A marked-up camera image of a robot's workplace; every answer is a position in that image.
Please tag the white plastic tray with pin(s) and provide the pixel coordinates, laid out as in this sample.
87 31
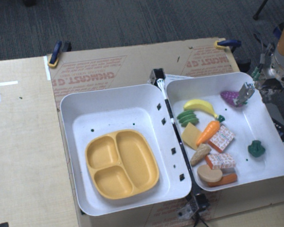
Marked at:
252 124
110 109

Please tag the green pea pods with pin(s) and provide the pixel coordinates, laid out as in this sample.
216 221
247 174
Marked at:
187 118

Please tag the green broccoli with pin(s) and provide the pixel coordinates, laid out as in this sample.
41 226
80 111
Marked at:
256 148

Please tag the yellow cheese slice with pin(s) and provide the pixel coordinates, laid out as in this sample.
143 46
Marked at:
190 136

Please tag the orange and white carton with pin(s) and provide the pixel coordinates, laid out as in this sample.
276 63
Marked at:
221 138
220 161

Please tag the orange carrot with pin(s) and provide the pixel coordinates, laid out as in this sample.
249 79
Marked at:
209 130

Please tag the yellow banana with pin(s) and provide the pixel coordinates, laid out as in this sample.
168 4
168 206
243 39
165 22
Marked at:
199 103

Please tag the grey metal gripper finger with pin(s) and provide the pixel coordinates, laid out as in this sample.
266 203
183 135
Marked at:
247 90
238 102

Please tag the yellow divided plate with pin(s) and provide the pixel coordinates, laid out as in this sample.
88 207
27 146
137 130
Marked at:
135 158

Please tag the orange sausage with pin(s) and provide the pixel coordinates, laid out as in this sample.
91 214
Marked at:
228 179

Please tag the tan grainy bread roll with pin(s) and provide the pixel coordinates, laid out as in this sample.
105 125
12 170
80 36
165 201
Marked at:
200 154

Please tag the white paper sheet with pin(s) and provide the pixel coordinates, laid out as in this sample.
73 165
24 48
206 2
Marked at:
176 76

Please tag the thin black and white rod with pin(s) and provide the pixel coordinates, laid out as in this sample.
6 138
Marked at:
178 136

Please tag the tan smooth bread bun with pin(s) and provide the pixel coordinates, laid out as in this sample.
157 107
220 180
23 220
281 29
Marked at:
209 173

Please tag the brown cardboard board red print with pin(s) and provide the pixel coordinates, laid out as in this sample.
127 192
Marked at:
114 64

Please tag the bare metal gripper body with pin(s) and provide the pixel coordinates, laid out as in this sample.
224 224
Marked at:
274 81

